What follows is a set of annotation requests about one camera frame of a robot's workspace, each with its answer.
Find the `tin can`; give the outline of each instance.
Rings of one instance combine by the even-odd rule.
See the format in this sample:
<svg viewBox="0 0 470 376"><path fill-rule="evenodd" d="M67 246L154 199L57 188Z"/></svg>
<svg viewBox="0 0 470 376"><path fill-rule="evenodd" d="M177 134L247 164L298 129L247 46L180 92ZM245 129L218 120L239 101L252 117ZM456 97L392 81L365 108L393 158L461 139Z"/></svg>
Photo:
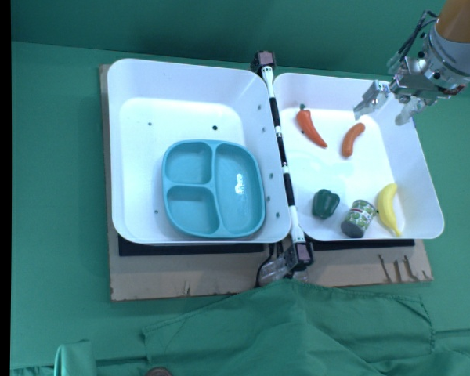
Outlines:
<svg viewBox="0 0 470 376"><path fill-rule="evenodd" d="M367 201L359 199L353 202L342 222L342 232L351 238L362 238L377 213L376 208Z"/></svg>

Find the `orange sausage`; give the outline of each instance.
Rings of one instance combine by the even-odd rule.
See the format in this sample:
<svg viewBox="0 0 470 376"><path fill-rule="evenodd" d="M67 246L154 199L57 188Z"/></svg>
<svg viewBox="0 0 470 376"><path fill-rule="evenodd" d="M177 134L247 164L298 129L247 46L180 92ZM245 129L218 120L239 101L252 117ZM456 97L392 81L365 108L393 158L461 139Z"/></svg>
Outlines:
<svg viewBox="0 0 470 376"><path fill-rule="evenodd" d="M319 132L315 129L312 122L312 115L310 110L305 110L304 105L299 107L299 112L296 114L296 120L301 127L301 130L308 136L314 143L321 147L327 147L327 144L320 136Z"/></svg>
<svg viewBox="0 0 470 376"><path fill-rule="evenodd" d="M343 138L343 145L342 145L342 155L344 157L350 157L353 154L353 143L357 136L359 136L364 130L366 126L359 122L355 124L351 129L347 131L345 134L345 138Z"/></svg>

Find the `green bell pepper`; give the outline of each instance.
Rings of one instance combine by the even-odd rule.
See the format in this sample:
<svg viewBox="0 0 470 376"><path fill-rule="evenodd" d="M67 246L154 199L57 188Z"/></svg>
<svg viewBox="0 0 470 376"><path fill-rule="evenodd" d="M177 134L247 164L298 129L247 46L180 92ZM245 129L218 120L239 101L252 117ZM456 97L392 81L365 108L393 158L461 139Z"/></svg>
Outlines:
<svg viewBox="0 0 470 376"><path fill-rule="evenodd" d="M321 219L332 216L339 205L339 196L330 190L320 190L313 197L312 214Z"/></svg>

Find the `banana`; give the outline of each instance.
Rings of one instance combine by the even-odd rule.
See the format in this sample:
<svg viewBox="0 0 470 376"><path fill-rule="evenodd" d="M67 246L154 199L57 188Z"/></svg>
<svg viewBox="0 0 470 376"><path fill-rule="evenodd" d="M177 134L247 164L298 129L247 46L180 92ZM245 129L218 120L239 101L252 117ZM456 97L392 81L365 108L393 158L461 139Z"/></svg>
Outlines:
<svg viewBox="0 0 470 376"><path fill-rule="evenodd" d="M387 184L378 194L378 212L379 219L385 226L393 230L397 237L400 237L401 232L397 228L397 218L393 211L393 198L397 192L397 184Z"/></svg>

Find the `blue divided plate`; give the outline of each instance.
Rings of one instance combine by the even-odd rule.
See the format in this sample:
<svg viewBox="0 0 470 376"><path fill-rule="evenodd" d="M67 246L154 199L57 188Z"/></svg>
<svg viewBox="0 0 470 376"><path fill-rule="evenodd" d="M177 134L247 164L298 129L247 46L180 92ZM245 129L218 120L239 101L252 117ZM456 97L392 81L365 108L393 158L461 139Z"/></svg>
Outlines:
<svg viewBox="0 0 470 376"><path fill-rule="evenodd" d="M174 227L206 238L240 238L265 219L258 162L236 143L193 139L170 146L162 161L165 211Z"/></svg>

